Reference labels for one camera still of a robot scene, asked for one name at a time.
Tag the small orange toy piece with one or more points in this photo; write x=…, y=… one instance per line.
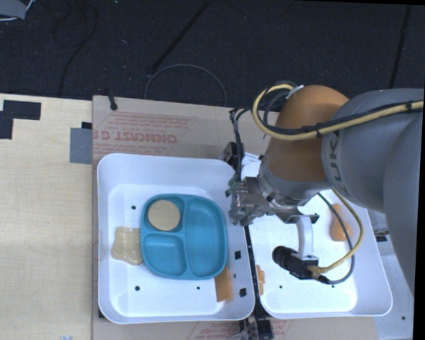
x=260, y=280

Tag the tan round biscuit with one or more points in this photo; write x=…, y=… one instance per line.
x=164, y=216

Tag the blue divided plate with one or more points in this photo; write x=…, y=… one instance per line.
x=202, y=236

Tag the pale yellow bread slice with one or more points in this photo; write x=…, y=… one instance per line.
x=126, y=246

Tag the black cylinder on white bracket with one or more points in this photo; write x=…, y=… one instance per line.
x=293, y=261

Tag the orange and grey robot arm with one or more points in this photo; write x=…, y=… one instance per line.
x=370, y=145

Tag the white plastic tray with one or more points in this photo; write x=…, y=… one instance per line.
x=120, y=296
x=298, y=301

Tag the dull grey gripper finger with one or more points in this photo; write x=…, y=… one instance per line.
x=249, y=217
x=235, y=216

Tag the brown cardboard board red print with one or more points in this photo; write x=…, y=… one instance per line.
x=136, y=137

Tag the orange toy chicken leg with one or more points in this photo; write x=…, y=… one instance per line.
x=337, y=229

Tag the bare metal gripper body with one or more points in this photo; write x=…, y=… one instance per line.
x=259, y=200

